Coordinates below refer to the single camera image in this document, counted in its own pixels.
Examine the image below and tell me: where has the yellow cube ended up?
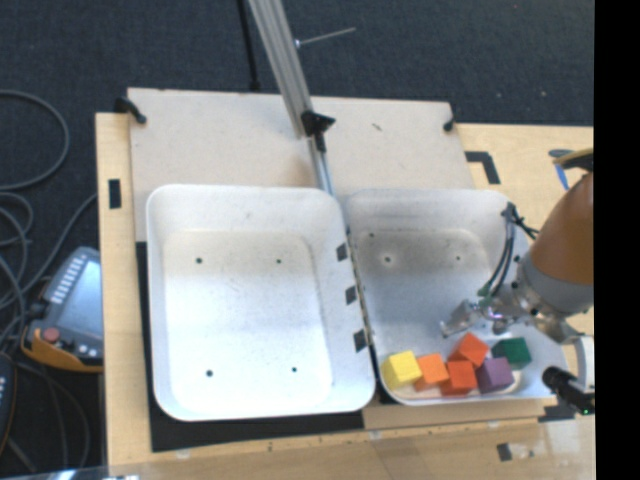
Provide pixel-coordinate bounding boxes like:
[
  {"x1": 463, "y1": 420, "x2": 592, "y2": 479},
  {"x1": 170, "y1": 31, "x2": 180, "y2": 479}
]
[{"x1": 380, "y1": 350, "x2": 424, "y2": 391}]

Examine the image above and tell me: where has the red-orange cube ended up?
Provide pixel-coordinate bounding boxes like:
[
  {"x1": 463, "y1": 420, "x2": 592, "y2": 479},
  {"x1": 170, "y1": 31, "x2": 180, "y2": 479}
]
[
  {"x1": 446, "y1": 331, "x2": 491, "y2": 369},
  {"x1": 439, "y1": 360, "x2": 479, "y2": 397}
]

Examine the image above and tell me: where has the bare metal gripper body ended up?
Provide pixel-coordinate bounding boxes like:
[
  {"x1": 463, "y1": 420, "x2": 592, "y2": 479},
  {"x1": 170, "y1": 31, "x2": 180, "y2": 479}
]
[{"x1": 477, "y1": 281, "x2": 577, "y2": 344}]

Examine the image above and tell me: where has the white plastic tray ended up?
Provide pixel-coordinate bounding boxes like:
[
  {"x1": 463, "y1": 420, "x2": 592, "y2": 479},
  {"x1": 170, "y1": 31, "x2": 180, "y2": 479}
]
[
  {"x1": 341, "y1": 187, "x2": 572, "y2": 408},
  {"x1": 145, "y1": 183, "x2": 378, "y2": 423}
]

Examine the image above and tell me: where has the black cylinder on white bracket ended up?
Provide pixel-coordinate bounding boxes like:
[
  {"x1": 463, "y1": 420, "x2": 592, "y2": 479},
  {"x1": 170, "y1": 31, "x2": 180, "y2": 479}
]
[{"x1": 541, "y1": 334, "x2": 595, "y2": 417}]

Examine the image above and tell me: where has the purple cube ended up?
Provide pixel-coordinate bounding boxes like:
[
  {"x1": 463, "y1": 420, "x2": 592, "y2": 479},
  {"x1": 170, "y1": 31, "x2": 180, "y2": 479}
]
[{"x1": 474, "y1": 356, "x2": 516, "y2": 395}]

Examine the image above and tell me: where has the light orange cube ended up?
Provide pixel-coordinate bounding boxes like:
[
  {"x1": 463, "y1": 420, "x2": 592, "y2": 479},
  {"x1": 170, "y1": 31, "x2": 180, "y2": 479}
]
[{"x1": 414, "y1": 353, "x2": 451, "y2": 392}]

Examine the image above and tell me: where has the green cube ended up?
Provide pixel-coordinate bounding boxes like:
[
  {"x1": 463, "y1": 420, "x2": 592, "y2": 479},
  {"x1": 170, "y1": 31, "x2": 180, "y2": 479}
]
[{"x1": 491, "y1": 337, "x2": 533, "y2": 370}]

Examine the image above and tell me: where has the pale wood board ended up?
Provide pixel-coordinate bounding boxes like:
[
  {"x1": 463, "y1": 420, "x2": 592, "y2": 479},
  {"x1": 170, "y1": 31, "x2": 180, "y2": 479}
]
[{"x1": 126, "y1": 86, "x2": 549, "y2": 430}]

